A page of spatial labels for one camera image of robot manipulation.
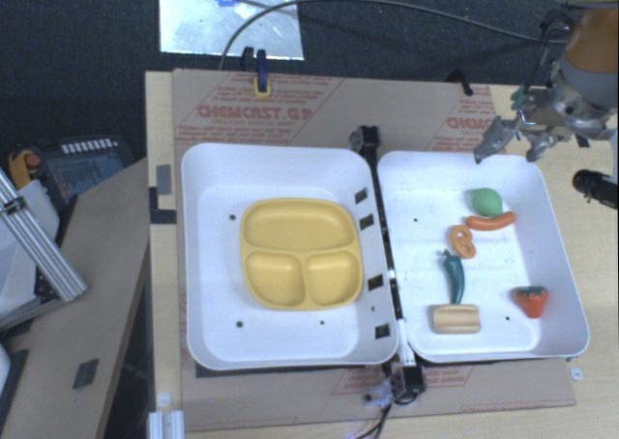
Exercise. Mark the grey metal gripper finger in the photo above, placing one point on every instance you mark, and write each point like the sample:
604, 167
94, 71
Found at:
538, 147
492, 137

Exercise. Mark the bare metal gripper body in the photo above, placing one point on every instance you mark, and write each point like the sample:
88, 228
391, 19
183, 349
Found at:
570, 113

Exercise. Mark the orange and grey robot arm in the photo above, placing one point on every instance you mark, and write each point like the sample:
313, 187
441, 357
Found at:
592, 36

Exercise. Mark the green toy lime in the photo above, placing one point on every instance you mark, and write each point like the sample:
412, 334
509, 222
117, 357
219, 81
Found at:
485, 201

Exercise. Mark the orange toy sausage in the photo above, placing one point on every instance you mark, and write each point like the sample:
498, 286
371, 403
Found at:
491, 222

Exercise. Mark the orange toy pretzel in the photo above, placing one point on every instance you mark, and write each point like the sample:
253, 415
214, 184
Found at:
468, 248

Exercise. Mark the white plastic tray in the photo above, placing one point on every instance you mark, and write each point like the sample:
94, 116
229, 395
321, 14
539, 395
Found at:
217, 243
503, 272

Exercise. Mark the green toy chili pepper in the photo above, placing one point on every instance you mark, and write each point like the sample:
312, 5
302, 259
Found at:
455, 277

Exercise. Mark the thin black and white rod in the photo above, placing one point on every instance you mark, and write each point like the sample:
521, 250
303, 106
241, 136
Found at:
385, 239

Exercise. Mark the red toy strawberry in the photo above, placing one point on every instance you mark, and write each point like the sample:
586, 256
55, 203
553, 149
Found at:
532, 301

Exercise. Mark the tan toy bread bun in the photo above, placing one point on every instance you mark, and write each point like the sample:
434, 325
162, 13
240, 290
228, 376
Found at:
456, 320

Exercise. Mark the brown cardboard board red print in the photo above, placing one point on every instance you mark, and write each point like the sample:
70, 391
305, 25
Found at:
300, 103

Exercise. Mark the yellow divided plate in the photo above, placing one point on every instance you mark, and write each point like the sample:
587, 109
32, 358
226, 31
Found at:
300, 253

